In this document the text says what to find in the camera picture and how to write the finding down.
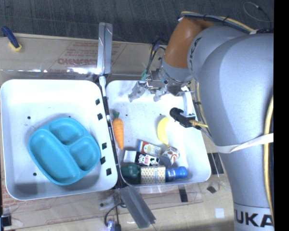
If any white plastic tray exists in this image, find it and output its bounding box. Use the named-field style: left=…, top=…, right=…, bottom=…
left=105, top=79, right=212, bottom=188
left=0, top=78, right=118, bottom=201

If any orange carrot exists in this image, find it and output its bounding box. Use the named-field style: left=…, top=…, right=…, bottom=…
left=111, top=110, right=125, bottom=151

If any yellow banana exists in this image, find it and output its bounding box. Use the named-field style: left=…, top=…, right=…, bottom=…
left=157, top=116, right=171, bottom=147

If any green bottle with yellow label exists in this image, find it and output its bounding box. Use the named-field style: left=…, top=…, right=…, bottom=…
left=120, top=163, right=167, bottom=185

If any brown cardboard board red print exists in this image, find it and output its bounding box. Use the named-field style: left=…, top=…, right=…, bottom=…
left=0, top=32, right=235, bottom=231

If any blue divided plate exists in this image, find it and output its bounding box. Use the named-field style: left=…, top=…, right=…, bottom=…
left=27, top=116, right=102, bottom=186

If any orange and white small carton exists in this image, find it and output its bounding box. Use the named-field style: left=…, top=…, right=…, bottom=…
left=137, top=140, right=162, bottom=157

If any black cylinder on white bracket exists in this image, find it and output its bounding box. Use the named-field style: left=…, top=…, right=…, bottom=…
left=169, top=90, right=197, bottom=128

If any red and white patterned can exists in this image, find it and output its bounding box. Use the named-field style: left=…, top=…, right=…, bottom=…
left=158, top=146, right=181, bottom=167

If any black and white milk carton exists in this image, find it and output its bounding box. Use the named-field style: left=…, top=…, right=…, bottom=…
left=123, top=150, right=160, bottom=167

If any blue bottle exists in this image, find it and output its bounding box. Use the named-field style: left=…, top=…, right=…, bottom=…
left=165, top=166, right=189, bottom=183

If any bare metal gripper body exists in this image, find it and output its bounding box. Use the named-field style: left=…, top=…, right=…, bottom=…
left=145, top=69, right=192, bottom=97

